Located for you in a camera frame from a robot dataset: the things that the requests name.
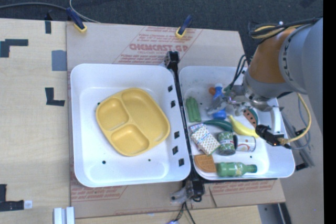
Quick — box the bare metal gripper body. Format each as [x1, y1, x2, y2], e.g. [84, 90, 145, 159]
[227, 84, 274, 112]

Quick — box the watermelon slice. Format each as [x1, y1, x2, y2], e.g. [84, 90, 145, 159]
[242, 108, 259, 129]

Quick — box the yellow banana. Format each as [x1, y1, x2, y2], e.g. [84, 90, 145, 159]
[228, 115, 260, 139]

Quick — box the dark green cucumber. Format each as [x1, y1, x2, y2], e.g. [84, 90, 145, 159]
[203, 119, 234, 132]

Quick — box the white can with orange print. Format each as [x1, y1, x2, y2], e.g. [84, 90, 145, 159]
[233, 134, 257, 153]

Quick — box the green can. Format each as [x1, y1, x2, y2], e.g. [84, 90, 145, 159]
[216, 131, 236, 156]

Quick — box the white patterned carton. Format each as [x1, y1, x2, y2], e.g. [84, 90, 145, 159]
[188, 123, 221, 156]

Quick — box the thin black and white rod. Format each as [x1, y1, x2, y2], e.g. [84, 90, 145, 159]
[171, 67, 196, 182]

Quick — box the green bottle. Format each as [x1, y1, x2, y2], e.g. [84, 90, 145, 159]
[215, 162, 258, 178]

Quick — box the orange waffle biscuit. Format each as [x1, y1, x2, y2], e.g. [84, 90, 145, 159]
[193, 154, 218, 174]

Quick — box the white plastic tray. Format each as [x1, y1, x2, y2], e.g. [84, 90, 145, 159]
[70, 63, 192, 188]
[178, 65, 296, 182]

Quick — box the yellow divided plate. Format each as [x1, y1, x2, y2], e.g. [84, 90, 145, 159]
[94, 87, 172, 157]

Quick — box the brown cardboard board red print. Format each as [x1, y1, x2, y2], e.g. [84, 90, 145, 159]
[65, 20, 287, 219]

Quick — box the black cylinder on white bracket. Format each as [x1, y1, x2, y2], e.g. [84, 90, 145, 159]
[255, 106, 286, 147]

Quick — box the black block with thin wires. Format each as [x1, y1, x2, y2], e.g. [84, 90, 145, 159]
[183, 179, 206, 202]
[163, 50, 181, 70]

